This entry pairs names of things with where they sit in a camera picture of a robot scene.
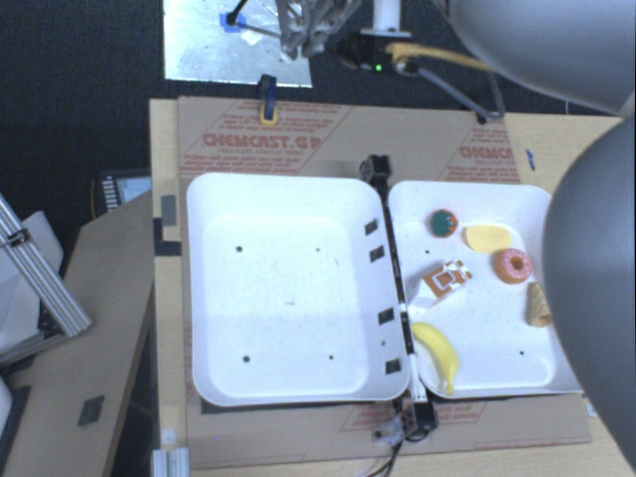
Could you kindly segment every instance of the yellow banana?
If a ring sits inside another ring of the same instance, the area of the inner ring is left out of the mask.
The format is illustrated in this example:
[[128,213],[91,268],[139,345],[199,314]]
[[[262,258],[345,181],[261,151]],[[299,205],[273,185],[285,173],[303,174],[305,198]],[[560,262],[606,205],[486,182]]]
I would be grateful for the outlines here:
[[415,338],[424,345],[437,361],[437,366],[446,380],[446,393],[454,392],[453,380],[459,369],[459,359],[450,342],[441,332],[427,323],[414,323],[411,330]]

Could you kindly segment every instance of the white tray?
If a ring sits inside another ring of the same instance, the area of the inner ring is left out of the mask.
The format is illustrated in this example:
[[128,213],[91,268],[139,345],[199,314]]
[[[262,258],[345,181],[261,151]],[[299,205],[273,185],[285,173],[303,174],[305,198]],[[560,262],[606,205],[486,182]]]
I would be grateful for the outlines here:
[[[450,259],[461,259],[473,278],[431,308],[409,306],[411,323],[439,329],[459,357],[455,392],[449,397],[432,356],[415,343],[424,384],[446,398],[481,398],[579,391],[554,326],[538,329],[526,321],[527,288],[543,282],[541,245],[551,197],[533,186],[401,182],[390,194],[397,253],[407,302],[422,274]],[[438,209],[457,217],[449,238],[436,238],[426,220]],[[506,284],[494,272],[493,256],[472,250],[463,231],[472,225],[500,225],[523,250],[535,272],[521,284]]]
[[370,186],[207,174],[188,190],[188,218],[193,374],[203,398],[241,405],[403,392],[398,299]]

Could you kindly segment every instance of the tray with toy food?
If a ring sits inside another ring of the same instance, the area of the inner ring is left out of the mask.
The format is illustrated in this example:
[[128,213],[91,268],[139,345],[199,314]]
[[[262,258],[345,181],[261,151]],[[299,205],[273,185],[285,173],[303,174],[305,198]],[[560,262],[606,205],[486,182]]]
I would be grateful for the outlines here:
[[383,194],[353,179],[193,181],[200,395],[236,406],[386,400],[413,382],[447,398],[577,390],[531,286],[550,196],[437,182]]

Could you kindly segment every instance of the black floor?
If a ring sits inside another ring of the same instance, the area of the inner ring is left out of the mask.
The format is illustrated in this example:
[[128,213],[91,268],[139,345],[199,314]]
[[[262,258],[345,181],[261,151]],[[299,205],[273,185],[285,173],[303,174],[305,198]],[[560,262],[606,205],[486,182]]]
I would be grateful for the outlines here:
[[[403,27],[416,40],[463,51],[427,0],[403,0],[402,8]],[[162,16],[162,0],[0,0],[0,193],[22,218],[44,210],[66,250],[72,248],[79,227],[90,220],[90,186],[98,174],[149,165],[150,98],[255,95],[254,87],[247,85],[164,80]],[[370,22],[367,3],[343,33]],[[430,66],[475,99],[491,103],[483,75]],[[351,72],[330,54],[312,60],[311,73],[313,89],[281,89],[279,97],[458,107],[424,80]],[[501,87],[510,111],[565,110],[563,101],[510,81],[501,80]],[[588,111],[572,105],[570,112]],[[122,448],[113,475],[147,472],[142,459],[150,436],[148,367],[144,359],[127,423],[128,428],[145,426],[133,429],[139,446],[126,438],[128,446]]]

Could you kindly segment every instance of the pink donut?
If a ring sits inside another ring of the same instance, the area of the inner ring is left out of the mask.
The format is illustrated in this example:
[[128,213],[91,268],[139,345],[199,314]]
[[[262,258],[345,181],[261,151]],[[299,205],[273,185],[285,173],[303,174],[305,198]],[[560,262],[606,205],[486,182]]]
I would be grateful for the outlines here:
[[533,273],[533,264],[523,251],[508,248],[495,259],[495,272],[509,284],[524,282]]

